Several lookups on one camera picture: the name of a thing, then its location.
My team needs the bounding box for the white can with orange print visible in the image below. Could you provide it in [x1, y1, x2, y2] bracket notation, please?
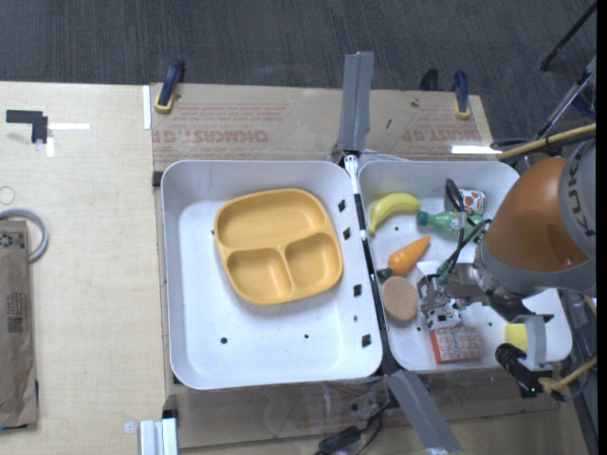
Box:
[456, 188, 488, 217]

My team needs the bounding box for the white carton with black spots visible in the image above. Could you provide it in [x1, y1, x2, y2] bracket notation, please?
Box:
[415, 260, 464, 332]

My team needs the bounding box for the brown cardboard board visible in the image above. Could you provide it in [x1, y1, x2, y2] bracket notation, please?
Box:
[149, 82, 561, 449]

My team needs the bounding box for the yellow round toy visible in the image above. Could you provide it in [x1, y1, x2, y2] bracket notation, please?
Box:
[505, 322, 528, 353]

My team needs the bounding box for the yellow banana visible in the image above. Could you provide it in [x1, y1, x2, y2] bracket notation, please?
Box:
[367, 191, 422, 237]

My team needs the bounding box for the brown paper bag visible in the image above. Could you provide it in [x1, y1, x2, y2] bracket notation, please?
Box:
[0, 219, 40, 430]

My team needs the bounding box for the white plastic tray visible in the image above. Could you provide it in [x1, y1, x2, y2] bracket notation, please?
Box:
[356, 159, 574, 374]
[159, 158, 384, 391]

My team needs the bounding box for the yellow divided plate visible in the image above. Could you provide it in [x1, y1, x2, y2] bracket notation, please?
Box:
[212, 187, 344, 306]

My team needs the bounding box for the green plastic bottle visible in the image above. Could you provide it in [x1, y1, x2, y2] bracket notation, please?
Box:
[415, 209, 486, 242]

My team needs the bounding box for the round tan biscuit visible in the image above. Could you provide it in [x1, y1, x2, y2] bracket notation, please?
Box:
[381, 275, 419, 322]

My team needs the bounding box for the black cylinder on white bracket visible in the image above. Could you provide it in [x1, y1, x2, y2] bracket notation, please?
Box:
[494, 314, 555, 398]

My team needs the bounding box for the orange patterned carton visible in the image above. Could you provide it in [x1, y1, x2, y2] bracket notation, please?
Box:
[429, 325, 486, 365]

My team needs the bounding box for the orange carrot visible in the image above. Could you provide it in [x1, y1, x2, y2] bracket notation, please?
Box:
[377, 235, 432, 283]

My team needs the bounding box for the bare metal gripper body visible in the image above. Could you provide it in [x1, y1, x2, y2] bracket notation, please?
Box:
[442, 263, 495, 308]

